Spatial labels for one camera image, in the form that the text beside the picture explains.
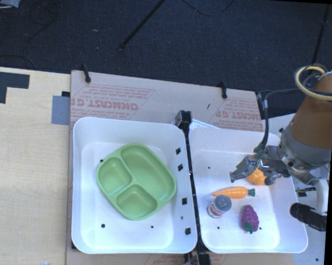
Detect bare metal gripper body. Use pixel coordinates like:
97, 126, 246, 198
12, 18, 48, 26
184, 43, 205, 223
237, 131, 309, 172
258, 144, 307, 181

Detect orange toy pepper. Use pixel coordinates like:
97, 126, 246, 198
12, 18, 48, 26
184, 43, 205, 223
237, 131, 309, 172
245, 167, 270, 187

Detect orange carrot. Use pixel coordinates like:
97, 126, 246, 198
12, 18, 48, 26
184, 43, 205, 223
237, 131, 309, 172
212, 184, 257, 201

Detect purple grapes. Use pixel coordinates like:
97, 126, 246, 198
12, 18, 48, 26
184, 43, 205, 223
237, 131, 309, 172
239, 203, 262, 235

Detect small orange and white can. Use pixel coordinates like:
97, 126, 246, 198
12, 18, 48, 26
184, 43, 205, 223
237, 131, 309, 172
206, 193, 234, 221

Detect thin black rod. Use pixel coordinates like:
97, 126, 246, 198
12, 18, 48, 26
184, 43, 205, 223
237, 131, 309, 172
173, 121, 214, 256

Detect white paper slip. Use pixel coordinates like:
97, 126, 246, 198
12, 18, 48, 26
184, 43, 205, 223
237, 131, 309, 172
190, 118, 222, 132

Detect white plastic tray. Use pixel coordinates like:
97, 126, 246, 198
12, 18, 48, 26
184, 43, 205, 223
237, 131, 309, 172
179, 125, 317, 261
63, 115, 208, 263

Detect brown cardboard board, red print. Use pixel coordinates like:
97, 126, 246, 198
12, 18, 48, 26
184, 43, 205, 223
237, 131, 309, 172
55, 69, 314, 265

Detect green divided plate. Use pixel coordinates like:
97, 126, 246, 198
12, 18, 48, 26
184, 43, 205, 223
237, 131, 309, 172
92, 139, 181, 225

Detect black cylinder on white bracket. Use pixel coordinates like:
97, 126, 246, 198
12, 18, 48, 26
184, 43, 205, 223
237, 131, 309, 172
288, 176, 330, 233

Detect black block with thin wires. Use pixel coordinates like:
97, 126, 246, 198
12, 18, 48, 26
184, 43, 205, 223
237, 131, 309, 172
174, 109, 193, 129
195, 250, 214, 265

